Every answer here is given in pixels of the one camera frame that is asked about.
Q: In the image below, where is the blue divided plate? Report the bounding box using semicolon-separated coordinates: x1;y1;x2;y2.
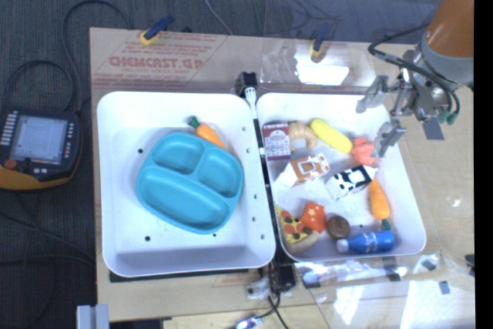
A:
135;131;246;236

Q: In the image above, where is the yellow corn cob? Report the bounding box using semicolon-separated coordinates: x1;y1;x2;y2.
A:
310;118;354;155

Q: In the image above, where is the orange and white carton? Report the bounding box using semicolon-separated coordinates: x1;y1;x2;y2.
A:
274;153;332;188

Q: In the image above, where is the orange carrot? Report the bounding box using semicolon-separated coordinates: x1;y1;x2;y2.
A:
186;115;226;151
368;178;392;231

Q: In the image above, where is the pink-orange toy food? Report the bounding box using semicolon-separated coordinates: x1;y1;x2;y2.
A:
350;136;381;167

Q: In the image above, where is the white plastic tray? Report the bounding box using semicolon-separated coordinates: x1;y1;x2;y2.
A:
96;90;277;278
255;91;428;264

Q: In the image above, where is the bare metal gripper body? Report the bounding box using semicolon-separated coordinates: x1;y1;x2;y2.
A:
390;49;452;123

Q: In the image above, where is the tan croissant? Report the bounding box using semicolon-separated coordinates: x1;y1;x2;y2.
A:
287;121;318;152

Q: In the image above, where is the black block with wires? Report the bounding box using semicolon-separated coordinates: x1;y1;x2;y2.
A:
235;71;259;98
267;264;297;294

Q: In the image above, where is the blue bottle with white cap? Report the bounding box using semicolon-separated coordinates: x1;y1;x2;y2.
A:
335;230;396;255

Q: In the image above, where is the brown round biscuit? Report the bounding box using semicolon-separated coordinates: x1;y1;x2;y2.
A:
326;214;352;240

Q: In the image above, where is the thin black and white rod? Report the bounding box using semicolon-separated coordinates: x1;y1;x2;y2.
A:
244;86;288;267

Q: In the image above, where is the pizza slice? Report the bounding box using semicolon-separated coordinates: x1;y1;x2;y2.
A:
275;205;320;253

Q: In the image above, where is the brown cardboard board, red print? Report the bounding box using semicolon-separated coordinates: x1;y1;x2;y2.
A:
89;27;475;323

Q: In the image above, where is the red and white carton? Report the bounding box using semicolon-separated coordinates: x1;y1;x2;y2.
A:
262;122;292;161

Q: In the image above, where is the black and white milk carton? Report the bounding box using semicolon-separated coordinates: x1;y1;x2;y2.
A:
324;164;378;202

